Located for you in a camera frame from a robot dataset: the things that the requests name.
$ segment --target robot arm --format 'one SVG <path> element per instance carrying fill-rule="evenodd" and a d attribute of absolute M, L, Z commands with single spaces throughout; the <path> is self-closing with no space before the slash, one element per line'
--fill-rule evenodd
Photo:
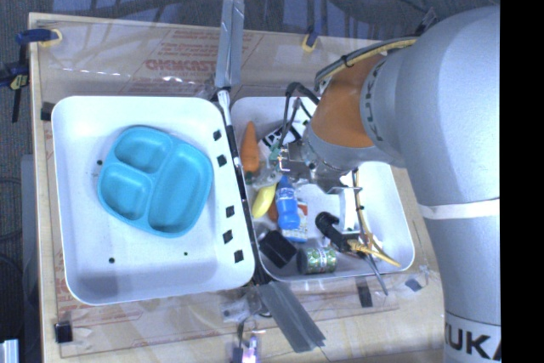
<path fill-rule="evenodd" d="M 468 11 L 338 72 L 289 148 L 326 192 L 362 162 L 406 167 L 439 261 L 448 362 L 501 360 L 499 22 L 499 8 Z"/>

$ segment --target green can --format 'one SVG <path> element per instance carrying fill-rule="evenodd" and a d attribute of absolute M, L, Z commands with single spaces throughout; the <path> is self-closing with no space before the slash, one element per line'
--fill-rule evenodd
<path fill-rule="evenodd" d="M 298 272 L 324 274 L 337 268 L 337 252 L 334 248 L 300 248 L 297 254 Z"/>

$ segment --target blue bottle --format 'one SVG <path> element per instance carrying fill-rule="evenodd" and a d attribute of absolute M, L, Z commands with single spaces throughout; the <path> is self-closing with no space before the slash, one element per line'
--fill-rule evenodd
<path fill-rule="evenodd" d="M 297 197 L 287 176 L 283 176 L 278 183 L 275 191 L 275 206 L 278 209 L 278 225 L 281 229 L 293 230 L 299 227 Z"/>

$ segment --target blue plate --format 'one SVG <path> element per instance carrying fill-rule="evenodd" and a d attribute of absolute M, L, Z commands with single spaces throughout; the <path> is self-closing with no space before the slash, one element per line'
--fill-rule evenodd
<path fill-rule="evenodd" d="M 212 163 L 196 147 L 148 127 L 127 129 L 111 146 L 99 176 L 102 206 L 155 235 L 187 233 L 206 205 Z"/>

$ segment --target table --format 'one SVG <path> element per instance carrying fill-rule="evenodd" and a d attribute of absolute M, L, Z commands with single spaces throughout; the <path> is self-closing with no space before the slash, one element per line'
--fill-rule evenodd
<path fill-rule="evenodd" d="M 115 33 L 116 26 L 140 26 L 141 28 L 142 23 L 54 14 L 30 14 L 29 29 L 37 26 L 61 26 L 65 29 L 74 26 L 80 28 L 86 26 L 88 30 L 91 30 L 87 34 L 87 44 L 90 47 L 89 50 L 91 50 L 97 45 L 92 44 L 92 41 L 96 42 L 96 39 L 93 40 L 93 38 L 96 38 L 93 33 L 97 29 L 93 26 L 99 26 L 103 32 L 100 37 L 103 38 L 106 32 L 109 32 L 107 35 L 111 35 L 112 32 Z M 204 35 L 209 31 L 212 35 L 217 30 L 195 26 L 153 24 L 148 27 L 147 31 L 178 31 L 181 32 L 179 35 L 182 37 L 187 37 L 192 32 L 194 37 L 195 32 Z M 281 87 L 292 80 L 292 70 L 296 70 L 297 79 L 300 82 L 309 83 L 313 80 L 313 76 L 319 68 L 318 66 L 327 65 L 340 55 L 358 48 L 358 44 L 370 43 L 351 38 L 321 37 L 320 49 L 312 54 L 307 54 L 300 48 L 300 42 L 301 36 L 296 34 L 246 31 L 244 34 L 245 58 L 242 69 L 243 86 L 233 89 L 234 99 L 244 95 L 252 95 L 256 92 L 267 95 L 281 95 Z M 149 83 L 150 81 L 146 77 L 137 77 L 134 74 L 130 78 L 132 82 L 128 86 L 126 83 L 117 83 L 118 77 L 113 75 L 110 77 L 113 82 L 106 86 L 100 84 L 100 74 L 96 73 L 107 74 L 108 71 L 98 69 L 94 62 L 97 56 L 92 50 L 83 54 L 89 58 L 89 68 L 86 71 L 49 68 L 51 64 L 45 65 L 43 60 L 40 59 L 40 50 L 43 47 L 38 44 L 33 43 L 30 46 L 30 61 L 32 133 L 37 185 L 42 360 L 48 363 L 73 360 L 81 362 L 229 361 L 232 346 L 236 340 L 235 326 L 215 326 L 213 332 L 209 330 L 203 332 L 202 330 L 202 332 L 190 334 L 190 332 L 183 331 L 183 334 L 179 337 L 162 336 L 161 331 L 165 325 L 162 323 L 165 320 L 164 316 L 172 313 L 173 306 L 176 304 L 175 301 L 156 302 L 156 306 L 162 307 L 162 317 L 150 317 L 155 322 L 155 325 L 150 326 L 156 332 L 155 340 L 141 340 L 134 343 L 132 347 L 122 346 L 121 349 L 107 350 L 108 346 L 105 346 L 105 342 L 109 341 L 106 344 L 110 345 L 109 348 L 115 348 L 115 343 L 119 343 L 119 341 L 122 341 L 123 336 L 130 334 L 129 330 L 141 328 L 138 320 L 130 320 L 130 316 L 126 312 L 122 312 L 122 310 L 122 322 L 118 322 L 119 319 L 116 320 L 115 315 L 121 312 L 115 312 L 114 309 L 113 315 L 109 314 L 111 318 L 109 323 L 106 322 L 107 326 L 96 329 L 86 328 L 82 325 L 81 328 L 74 332 L 75 335 L 78 335 L 79 342 L 76 340 L 74 343 L 56 343 L 54 325 L 60 321 L 60 315 L 66 315 L 70 312 L 71 307 L 69 305 L 70 301 L 60 301 L 59 298 L 59 294 L 61 294 L 70 299 L 66 296 L 69 295 L 69 291 L 63 288 L 62 275 L 59 274 L 61 272 L 60 268 L 62 268 L 62 258 L 58 250 L 58 223 L 55 222 L 55 219 L 58 219 L 58 208 L 54 195 L 54 178 L 52 178 L 51 174 L 50 122 L 42 120 L 44 103 L 55 103 L 63 96 L 72 94 L 115 94 L 119 90 L 125 94 L 136 94 L 141 91 L 142 88 L 139 88 L 139 86 L 142 82 Z M 194 46 L 187 49 L 196 50 L 197 53 L 200 53 L 201 62 L 213 57 L 213 52 L 206 52 L 205 46 Z M 286 65 L 289 65 L 291 69 L 282 68 L 282 66 L 285 67 Z M 162 88 L 155 88 L 153 92 L 161 94 Z M 318 308 L 315 312 L 310 312 L 315 315 L 314 320 L 316 320 L 317 326 L 326 337 L 326 346 L 302 354 L 296 354 L 292 351 L 289 343 L 273 320 L 259 320 L 256 327 L 266 329 L 264 334 L 259 335 L 259 352 L 262 361 L 440 361 L 444 320 L 442 288 L 438 267 L 425 224 L 417 209 L 410 180 L 406 172 L 400 169 L 394 169 L 394 177 L 411 230 L 416 255 L 413 265 L 407 271 L 386 277 L 386 283 L 392 297 L 388 301 L 380 299 L 377 281 L 372 277 L 368 277 L 365 283 L 371 289 L 373 295 L 376 295 L 375 307 L 373 310 L 362 311 L 360 314 L 355 309 L 352 310 L 353 313 L 349 313 L 350 310 L 347 310 L 349 304 L 358 301 L 356 280 L 347 279 L 343 283 L 338 283 L 334 292 L 342 292 L 341 297 L 345 298 L 348 306 L 339 308 L 327 306 L 322 309 Z M 408 287 L 406 285 L 408 281 L 416 281 L 419 288 L 417 286 L 413 289 Z M 307 295 L 305 293 L 307 291 L 303 289 L 304 285 L 301 286 L 299 289 L 295 286 L 293 291 L 296 294 Z M 322 296 L 332 289 L 330 285 L 329 287 L 324 285 L 324 288 L 325 292 L 310 293 L 313 296 L 317 294 Z M 190 299 L 190 302 L 193 302 L 194 305 L 207 305 L 209 304 L 207 298 L 213 300 L 214 296 L 197 296 Z M 319 298 L 314 298 L 313 303 L 315 301 L 319 302 Z M 312 301 L 306 301 L 306 303 L 311 306 Z M 192 310 L 190 304 L 187 307 L 187 310 Z M 146 316 L 153 311 L 153 308 L 147 308 L 149 310 L 145 311 Z M 78 308 L 77 304 L 74 305 L 73 309 L 86 310 L 85 308 Z M 330 317 L 325 312 L 329 312 L 329 314 L 340 313 L 341 316 L 339 318 Z"/>

